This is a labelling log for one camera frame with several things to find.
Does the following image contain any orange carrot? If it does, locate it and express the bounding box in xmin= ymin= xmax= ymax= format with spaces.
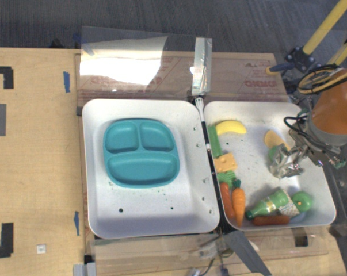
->
xmin=231 ymin=179 xmax=246 ymax=228

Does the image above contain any yellow potato chip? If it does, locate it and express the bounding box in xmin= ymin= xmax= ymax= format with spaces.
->
xmin=264 ymin=129 xmax=291 ymax=151

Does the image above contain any green plastic bottle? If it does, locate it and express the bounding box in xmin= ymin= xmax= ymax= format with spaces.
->
xmin=245 ymin=189 xmax=301 ymax=221

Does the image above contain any teal divided plate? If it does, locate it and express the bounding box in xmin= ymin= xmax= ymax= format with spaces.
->
xmin=102 ymin=118 xmax=180 ymax=189

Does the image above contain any green toy vegetable stick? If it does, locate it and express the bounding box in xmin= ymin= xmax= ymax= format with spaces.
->
xmin=207 ymin=124 xmax=223 ymax=159

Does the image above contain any small green round toy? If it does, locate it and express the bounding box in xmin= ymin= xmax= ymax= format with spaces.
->
xmin=268 ymin=145 xmax=280 ymax=161

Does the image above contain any yellow banana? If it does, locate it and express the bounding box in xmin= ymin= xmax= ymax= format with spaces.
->
xmin=215 ymin=120 xmax=247 ymax=136

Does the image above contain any red sausage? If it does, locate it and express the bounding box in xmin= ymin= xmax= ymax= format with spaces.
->
xmin=253 ymin=214 xmax=291 ymax=227
xmin=219 ymin=182 xmax=236 ymax=221

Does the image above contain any green toy leafy vegetable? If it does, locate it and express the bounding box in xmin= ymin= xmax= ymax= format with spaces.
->
xmin=217 ymin=170 xmax=238 ymax=186

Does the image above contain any white plastic tray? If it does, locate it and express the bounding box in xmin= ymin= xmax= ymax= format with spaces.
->
xmin=81 ymin=98 xmax=221 ymax=240
xmin=203 ymin=101 xmax=337 ymax=231

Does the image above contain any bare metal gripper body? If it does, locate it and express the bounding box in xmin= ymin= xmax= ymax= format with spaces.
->
xmin=288 ymin=128 xmax=343 ymax=167

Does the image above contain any green apple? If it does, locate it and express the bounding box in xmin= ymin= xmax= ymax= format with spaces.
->
xmin=291 ymin=191 xmax=314 ymax=213

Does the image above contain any yellow cheese wedge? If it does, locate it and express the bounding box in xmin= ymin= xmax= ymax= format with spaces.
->
xmin=213 ymin=152 xmax=238 ymax=173

